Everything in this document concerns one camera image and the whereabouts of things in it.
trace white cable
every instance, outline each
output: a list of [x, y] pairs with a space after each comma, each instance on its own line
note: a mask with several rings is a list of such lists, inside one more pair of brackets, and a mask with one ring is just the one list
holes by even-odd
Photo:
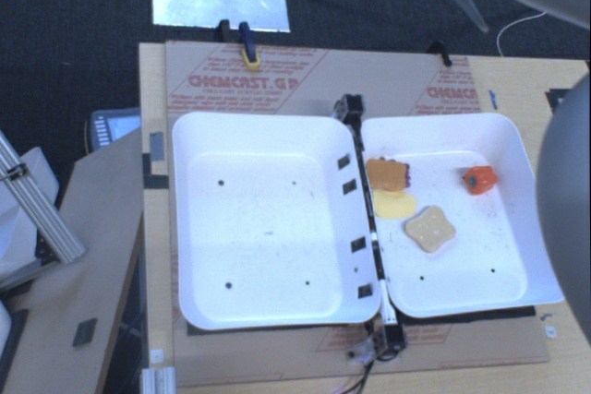
[[535, 18], [540, 18], [540, 17], [544, 17], [546, 15], [547, 12], [542, 12], [539, 13], [537, 15], [532, 15], [531, 17], [525, 17], [525, 18], [520, 18], [518, 20], [512, 21], [509, 25], [505, 25], [501, 31], [499, 31], [499, 34], [497, 35], [497, 50], [499, 50], [499, 56], [503, 57], [504, 54], [502, 53], [502, 49], [501, 49], [501, 35], [507, 31], [510, 27], [513, 27], [515, 25], [517, 25], [518, 23], [521, 23], [523, 21], [527, 21], [527, 20], [533, 20]]

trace black cable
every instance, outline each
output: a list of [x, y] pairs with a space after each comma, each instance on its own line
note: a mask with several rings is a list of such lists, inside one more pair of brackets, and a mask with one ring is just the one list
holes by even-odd
[[129, 386], [131, 386], [131, 383], [135, 380], [136, 373], [138, 372], [138, 370], [140, 368], [141, 368], [141, 350], [139, 350], [139, 354], [136, 357], [136, 361], [133, 363], [132, 369], [129, 370], [129, 373], [127, 374], [125, 381], [123, 383], [121, 383], [121, 386], [119, 387], [119, 390], [117, 391], [117, 394], [123, 394], [126, 391], [126, 389]]
[[129, 324], [127, 324], [127, 327], [123, 330], [123, 332], [121, 332], [119, 334], [119, 336], [117, 337], [117, 341], [115, 342], [115, 344], [117, 344], [119, 341], [123, 340], [127, 335], [129, 335], [129, 332], [138, 324], [138, 322], [143, 317], [144, 317], [144, 311], [142, 310], [141, 312], [139, 312], [139, 314], [131, 322], [129, 322]]
[[361, 379], [359, 379], [349, 389], [342, 391], [340, 394], [351, 394], [352, 392], [355, 392], [355, 394], [361, 394], [363, 392], [363, 389], [366, 386], [366, 383], [368, 382], [369, 373], [371, 372], [371, 368], [373, 367], [373, 363], [374, 362], [369, 362], [368, 365], [366, 366], [365, 372], [361, 376]]

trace wooden table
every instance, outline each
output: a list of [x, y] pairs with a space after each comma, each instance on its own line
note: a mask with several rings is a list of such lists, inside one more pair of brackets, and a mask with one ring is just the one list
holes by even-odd
[[[150, 152], [150, 134], [166, 130], [166, 84], [164, 45], [140, 47], [143, 152]], [[469, 57], [480, 107], [493, 112], [490, 91], [496, 100], [496, 112], [512, 119], [519, 128], [532, 163], [537, 167], [543, 133], [551, 117], [544, 92], [572, 87], [586, 72], [583, 61]], [[168, 174], [167, 144], [164, 158], [151, 163], [154, 174]], [[162, 350], [162, 359], [152, 359], [151, 367], [174, 363], [171, 311], [171, 262], [169, 244], [168, 194], [158, 189], [144, 193], [146, 273], [148, 284], [149, 349]], [[556, 329], [557, 337], [548, 339], [551, 361], [430, 372], [397, 373], [370, 376], [366, 393], [586, 393], [591, 386], [591, 348], [566, 303], [539, 306], [539, 315], [547, 315], [544, 324]], [[180, 388], [183, 394], [200, 393], [332, 393], [345, 386], [342, 377], [246, 383], [196, 388]]]

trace wooden board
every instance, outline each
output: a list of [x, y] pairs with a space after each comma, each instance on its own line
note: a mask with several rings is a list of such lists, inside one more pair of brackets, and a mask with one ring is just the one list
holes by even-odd
[[[87, 247], [7, 301], [29, 317], [6, 393], [102, 393], [139, 250], [140, 133], [76, 164], [60, 213]], [[78, 324], [96, 318], [91, 342], [73, 347]]]
[[[151, 120], [151, 130], [167, 130], [165, 115], [166, 91], [163, 86], [164, 45], [149, 44], [141, 48], [142, 100], [146, 97], [147, 110], [142, 114]], [[549, 88], [570, 88], [587, 70], [582, 61], [527, 60], [500, 58], [469, 58], [472, 75], [481, 109], [494, 111], [489, 90], [495, 94], [496, 111], [514, 120], [524, 135], [525, 147], [535, 169], [537, 154], [548, 120], [551, 117], [544, 92]], [[148, 143], [150, 130], [144, 130], [144, 146]], [[167, 173], [160, 163], [154, 163], [155, 172]], [[167, 190], [150, 190], [146, 193], [146, 239], [147, 265], [153, 270], [148, 282], [149, 302], [149, 346], [164, 351], [163, 363], [152, 367], [174, 363], [174, 344], [171, 334], [172, 311], [170, 289], [170, 233], [166, 227], [169, 209], [164, 209], [168, 198]], [[544, 318], [537, 329], [543, 333], [542, 326], [553, 327], [558, 336], [548, 339], [551, 361], [543, 364], [520, 364], [511, 367], [478, 367], [473, 360], [471, 369], [443, 369], [414, 373], [396, 373], [371, 376], [367, 393], [396, 392], [415, 393], [453, 393], [453, 392], [586, 392], [591, 385], [591, 374], [586, 369], [591, 362], [591, 349], [578, 328], [570, 308], [566, 303], [540, 306], [538, 316]], [[199, 388], [179, 388], [181, 394], [200, 393], [326, 393], [338, 392], [350, 386], [354, 378], [331, 377], [317, 379], [285, 380], [207, 386]]]

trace tray hinge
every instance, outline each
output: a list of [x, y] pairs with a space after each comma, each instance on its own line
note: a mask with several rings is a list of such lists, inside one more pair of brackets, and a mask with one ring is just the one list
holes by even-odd
[[349, 363], [362, 363], [367, 366], [375, 360], [388, 362], [406, 348], [406, 336], [402, 325], [386, 324], [383, 319], [376, 316], [366, 322], [365, 328], [368, 337], [346, 350]]
[[378, 232], [376, 230], [376, 218], [373, 211], [373, 206], [371, 204], [371, 191], [369, 190], [368, 176], [366, 174], [366, 168], [363, 161], [364, 146], [363, 139], [361, 137], [361, 115], [363, 115], [364, 111], [365, 105], [363, 103], [363, 96], [345, 94], [338, 102], [334, 104], [334, 110], [331, 117], [343, 122], [343, 124], [349, 128], [349, 131], [353, 135], [357, 165], [359, 167], [359, 176], [361, 177], [361, 185], [363, 188], [363, 195], [366, 202], [366, 211], [368, 214], [369, 231], [371, 233], [371, 249], [373, 251], [376, 273], [380, 283], [380, 313], [384, 325], [395, 325], [398, 323], [396, 318], [396, 309], [392, 305], [392, 302], [390, 301], [390, 295], [388, 294], [386, 275], [381, 261], [380, 242], [378, 241]]

